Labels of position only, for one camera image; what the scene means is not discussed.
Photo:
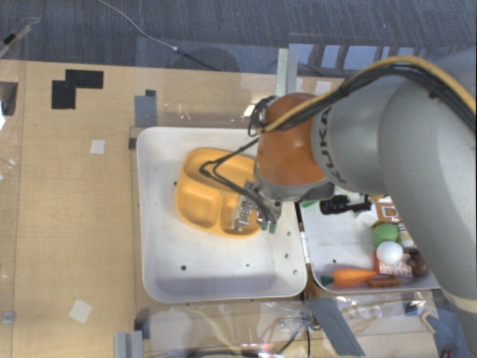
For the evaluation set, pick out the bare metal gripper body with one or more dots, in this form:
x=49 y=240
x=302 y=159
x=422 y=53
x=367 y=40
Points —
x=269 y=208

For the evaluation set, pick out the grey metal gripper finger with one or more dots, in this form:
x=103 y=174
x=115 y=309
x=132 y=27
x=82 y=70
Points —
x=252 y=218
x=238 y=215

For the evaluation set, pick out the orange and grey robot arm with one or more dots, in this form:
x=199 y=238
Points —
x=372 y=144

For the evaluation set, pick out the green toy food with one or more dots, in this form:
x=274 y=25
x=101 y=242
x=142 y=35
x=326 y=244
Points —
x=309 y=203

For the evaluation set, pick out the orange divided plate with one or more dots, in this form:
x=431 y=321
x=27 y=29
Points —
x=197 y=203

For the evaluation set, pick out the white plastic tray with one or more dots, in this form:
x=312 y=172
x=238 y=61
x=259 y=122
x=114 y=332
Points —
x=335 y=241
x=208 y=267

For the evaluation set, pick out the orange carrot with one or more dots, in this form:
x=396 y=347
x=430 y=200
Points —
x=352 y=276

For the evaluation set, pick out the green ball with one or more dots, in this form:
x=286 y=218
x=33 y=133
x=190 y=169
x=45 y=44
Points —
x=384 y=233

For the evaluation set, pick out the orange and white carton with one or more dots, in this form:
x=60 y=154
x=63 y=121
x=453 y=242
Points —
x=389 y=212

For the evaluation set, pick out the white egg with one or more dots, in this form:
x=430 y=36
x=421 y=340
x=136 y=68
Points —
x=389 y=253

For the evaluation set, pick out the brown sausage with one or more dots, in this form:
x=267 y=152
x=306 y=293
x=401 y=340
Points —
x=384 y=282

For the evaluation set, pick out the small can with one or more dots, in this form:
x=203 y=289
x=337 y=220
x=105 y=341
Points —
x=405 y=237

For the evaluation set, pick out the orange and white packet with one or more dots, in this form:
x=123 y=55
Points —
x=395 y=269

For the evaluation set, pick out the brown mushroom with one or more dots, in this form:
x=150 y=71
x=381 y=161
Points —
x=418 y=265

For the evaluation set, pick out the black cylinder on white bracket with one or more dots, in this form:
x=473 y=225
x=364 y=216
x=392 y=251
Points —
x=333 y=205

